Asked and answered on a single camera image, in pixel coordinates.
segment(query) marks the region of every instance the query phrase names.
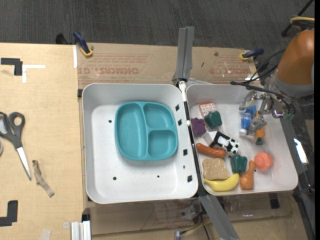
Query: white tray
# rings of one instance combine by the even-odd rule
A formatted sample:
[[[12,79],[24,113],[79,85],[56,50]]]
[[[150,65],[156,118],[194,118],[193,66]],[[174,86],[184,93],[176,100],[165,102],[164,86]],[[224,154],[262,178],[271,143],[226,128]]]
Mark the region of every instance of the white tray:
[[[242,190],[240,184],[238,184],[231,191],[219,192],[204,184],[203,186],[207,192],[215,196],[290,191],[298,184],[298,175],[279,119],[273,118],[270,114],[264,116],[267,125],[264,127],[264,143],[261,146],[255,144],[256,139],[254,136],[239,136],[243,113],[243,111],[239,110],[239,105],[247,94],[248,90],[243,86],[219,84],[193,84],[186,91],[190,118],[201,118],[198,107],[200,103],[215,102],[216,109],[221,115],[222,125],[214,130],[239,141],[238,153],[247,157],[248,163],[254,159],[259,151],[268,152],[274,158],[273,165],[266,171],[256,169],[253,175],[254,187],[252,190]],[[195,136],[194,141],[195,143],[208,145],[202,137]],[[208,158],[210,157],[198,153],[202,180],[202,161]],[[225,157],[224,159],[226,168],[231,175],[230,157]]]
[[[136,161],[120,154],[115,139],[115,115],[121,104],[130,101],[157,102],[172,111],[178,135],[173,156]],[[86,191],[94,202],[186,199],[196,194],[199,183],[178,88],[170,84],[93,83],[83,90],[82,106]]]

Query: scissor handle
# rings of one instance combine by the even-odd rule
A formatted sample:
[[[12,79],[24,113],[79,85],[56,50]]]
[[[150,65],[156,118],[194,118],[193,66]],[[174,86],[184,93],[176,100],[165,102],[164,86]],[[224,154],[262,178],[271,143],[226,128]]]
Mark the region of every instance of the scissor handle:
[[[24,127],[26,122],[25,116],[19,112],[12,112],[8,118],[9,118],[9,123],[13,128],[14,134],[21,140],[22,128]],[[21,119],[21,122],[19,124],[15,123],[16,118]]]
[[[9,139],[13,143],[16,149],[22,147],[22,143],[20,139],[15,134],[13,134],[11,130],[11,126],[10,126],[10,122],[7,114],[0,112],[0,119],[3,120],[4,129],[6,131],[6,132],[3,132],[3,130],[0,129],[0,136],[6,137],[7,139]]]

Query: toy food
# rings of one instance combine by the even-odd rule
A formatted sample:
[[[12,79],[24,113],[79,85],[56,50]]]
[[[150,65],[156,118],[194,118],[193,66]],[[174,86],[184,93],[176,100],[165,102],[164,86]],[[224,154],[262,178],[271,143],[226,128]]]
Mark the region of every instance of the toy food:
[[[231,168],[234,173],[244,173],[247,169],[248,159],[236,154],[231,158]]]
[[[256,164],[254,161],[249,161],[249,169],[240,177],[240,187],[242,190],[252,190],[254,188],[254,171]]]
[[[269,153],[258,152],[254,157],[254,162],[259,170],[264,171],[272,166],[274,159]]]
[[[229,156],[233,157],[235,154],[237,154],[239,145],[239,141],[230,138],[229,136],[223,134],[220,131],[217,131],[212,143],[209,146],[211,148],[214,148],[216,146],[221,147],[227,151]]]
[[[191,126],[194,135],[201,136],[206,133],[206,124],[202,118],[191,118]]]
[[[225,160],[222,158],[209,158],[202,161],[203,177],[208,180],[226,180],[229,172]]]
[[[262,138],[265,136],[265,128],[262,127],[259,130],[256,130],[255,132],[255,137],[256,137],[256,142],[255,144],[258,146],[261,146],[263,144]]]
[[[239,173],[232,174],[225,180],[208,180],[207,178],[205,178],[203,182],[205,184],[208,184],[214,191],[230,191],[238,184]]]
[[[251,121],[255,116],[256,111],[257,111],[256,105],[247,107],[245,109],[244,114],[241,118],[241,129],[239,131],[240,136],[244,137],[247,135],[248,133],[247,129],[249,128]]]
[[[203,145],[202,143],[197,143],[195,145],[196,150],[202,154],[211,156],[211,157],[219,157],[223,158],[226,155],[226,151],[223,149],[217,149],[217,148],[212,148],[206,145]]]
[[[202,118],[211,129],[222,125],[221,115],[214,102],[200,104],[199,110]]]

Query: toy green pepper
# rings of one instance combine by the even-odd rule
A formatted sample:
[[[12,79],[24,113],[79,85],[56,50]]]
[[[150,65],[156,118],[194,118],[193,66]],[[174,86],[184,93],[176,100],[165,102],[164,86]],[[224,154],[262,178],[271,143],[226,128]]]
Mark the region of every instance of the toy green pepper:
[[[211,129],[222,125],[221,116],[218,111],[209,112],[204,116],[204,121]]]
[[[248,159],[236,154],[231,158],[231,168],[234,173],[244,173],[247,169]]]

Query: toy sausage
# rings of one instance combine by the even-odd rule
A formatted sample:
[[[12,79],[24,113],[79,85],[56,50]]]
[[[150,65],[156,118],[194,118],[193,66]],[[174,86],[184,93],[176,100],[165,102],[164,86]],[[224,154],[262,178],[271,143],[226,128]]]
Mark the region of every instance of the toy sausage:
[[[198,152],[211,157],[224,158],[226,155],[226,151],[223,149],[212,148],[201,143],[197,143],[195,147]]]

